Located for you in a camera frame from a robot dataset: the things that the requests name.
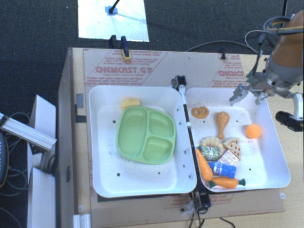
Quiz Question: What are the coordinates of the black cylinder on white bracket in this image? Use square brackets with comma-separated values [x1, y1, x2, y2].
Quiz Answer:
[275, 93, 304, 133]

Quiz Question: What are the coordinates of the thin black and white rod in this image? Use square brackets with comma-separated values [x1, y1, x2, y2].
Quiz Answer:
[178, 85, 208, 200]

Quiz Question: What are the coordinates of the white plastic tray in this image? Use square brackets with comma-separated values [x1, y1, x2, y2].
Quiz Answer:
[88, 85, 198, 198]
[185, 87, 292, 193]

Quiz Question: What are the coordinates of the toy pizza slice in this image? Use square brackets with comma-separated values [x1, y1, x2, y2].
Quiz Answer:
[222, 137, 242, 161]

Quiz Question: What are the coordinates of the black block with thin wires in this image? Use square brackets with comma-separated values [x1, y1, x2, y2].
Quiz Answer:
[171, 75, 188, 89]
[193, 190, 212, 210]

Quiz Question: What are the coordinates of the blue bottle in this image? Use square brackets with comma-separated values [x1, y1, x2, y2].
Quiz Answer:
[208, 161, 238, 178]

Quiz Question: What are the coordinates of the brown cardboard board red print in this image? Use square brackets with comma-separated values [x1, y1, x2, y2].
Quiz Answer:
[83, 48, 285, 217]

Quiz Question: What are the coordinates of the orange ball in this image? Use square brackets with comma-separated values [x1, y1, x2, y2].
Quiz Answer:
[245, 123, 263, 139]

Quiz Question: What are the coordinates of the orange toy carrot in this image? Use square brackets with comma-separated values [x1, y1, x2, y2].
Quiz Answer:
[208, 177, 247, 189]
[195, 148, 214, 182]

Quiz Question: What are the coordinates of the small green can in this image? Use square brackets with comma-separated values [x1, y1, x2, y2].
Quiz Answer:
[198, 145, 219, 162]

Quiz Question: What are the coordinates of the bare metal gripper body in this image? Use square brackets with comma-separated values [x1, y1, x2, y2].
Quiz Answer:
[247, 72, 294, 98]

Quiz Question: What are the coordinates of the green divided plate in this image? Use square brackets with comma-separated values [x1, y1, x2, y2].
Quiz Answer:
[115, 105, 177, 165]

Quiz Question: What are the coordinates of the beige toy croissant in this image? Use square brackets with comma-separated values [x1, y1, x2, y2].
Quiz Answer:
[199, 136, 225, 155]

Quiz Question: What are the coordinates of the red and white packet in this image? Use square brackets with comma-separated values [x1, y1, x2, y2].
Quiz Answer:
[217, 149, 240, 168]

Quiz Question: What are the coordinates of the brown toy pretzel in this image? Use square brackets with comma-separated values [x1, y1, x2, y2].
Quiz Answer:
[191, 106, 210, 120]

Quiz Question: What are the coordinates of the tan toy chicken drumstick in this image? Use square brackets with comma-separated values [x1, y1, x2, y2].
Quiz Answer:
[216, 111, 231, 140]

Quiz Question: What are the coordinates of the yellow toy food piece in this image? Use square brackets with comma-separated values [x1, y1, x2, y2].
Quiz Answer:
[120, 97, 142, 111]

